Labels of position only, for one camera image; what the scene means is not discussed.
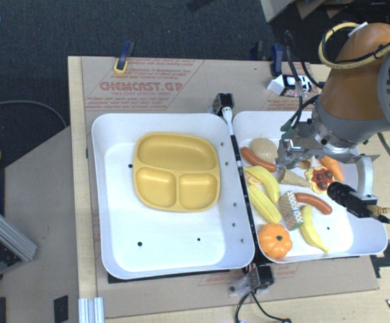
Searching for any yellow tart with dark berries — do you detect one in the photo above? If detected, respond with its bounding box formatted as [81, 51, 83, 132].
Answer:
[304, 166, 336, 195]

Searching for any orange pumpkin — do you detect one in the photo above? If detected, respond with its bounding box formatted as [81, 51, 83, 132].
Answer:
[257, 223, 294, 260]

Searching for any beige round bread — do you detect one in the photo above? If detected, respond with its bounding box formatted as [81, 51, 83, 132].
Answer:
[249, 137, 279, 162]

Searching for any black cylinder on white bracket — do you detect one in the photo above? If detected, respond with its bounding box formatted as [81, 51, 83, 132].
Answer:
[327, 150, 381, 219]

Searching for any red sausage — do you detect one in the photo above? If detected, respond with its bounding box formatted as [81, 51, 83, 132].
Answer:
[294, 192, 333, 215]
[240, 146, 278, 174]

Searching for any white and black small carton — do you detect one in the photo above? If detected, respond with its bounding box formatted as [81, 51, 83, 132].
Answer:
[267, 74, 313, 97]

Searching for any yellow divided plate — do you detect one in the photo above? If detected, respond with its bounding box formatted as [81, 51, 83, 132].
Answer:
[133, 131, 221, 213]

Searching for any thin black and white rod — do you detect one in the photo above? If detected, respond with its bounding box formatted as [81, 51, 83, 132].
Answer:
[222, 106, 260, 266]

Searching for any white plastic tray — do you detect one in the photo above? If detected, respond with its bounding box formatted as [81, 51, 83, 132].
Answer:
[91, 112, 256, 280]
[231, 110, 389, 264]

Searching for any yellow peeled banana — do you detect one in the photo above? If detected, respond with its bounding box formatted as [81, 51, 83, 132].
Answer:
[244, 165, 281, 204]

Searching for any beige checkered wafer block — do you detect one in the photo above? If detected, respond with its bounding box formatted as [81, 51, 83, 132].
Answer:
[278, 190, 305, 231]

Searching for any yellow corn cob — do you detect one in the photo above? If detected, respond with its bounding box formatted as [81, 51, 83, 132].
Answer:
[247, 184, 283, 224]

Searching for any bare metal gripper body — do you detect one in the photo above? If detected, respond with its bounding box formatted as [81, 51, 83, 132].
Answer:
[277, 122, 360, 162]

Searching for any orange carrot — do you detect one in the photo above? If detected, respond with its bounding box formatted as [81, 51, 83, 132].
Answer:
[319, 155, 345, 182]

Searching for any brown cardboard board, red print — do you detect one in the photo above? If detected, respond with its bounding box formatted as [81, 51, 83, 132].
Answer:
[79, 56, 381, 319]

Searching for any beige ice cream cone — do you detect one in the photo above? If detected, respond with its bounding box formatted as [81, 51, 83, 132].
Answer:
[278, 166, 312, 188]

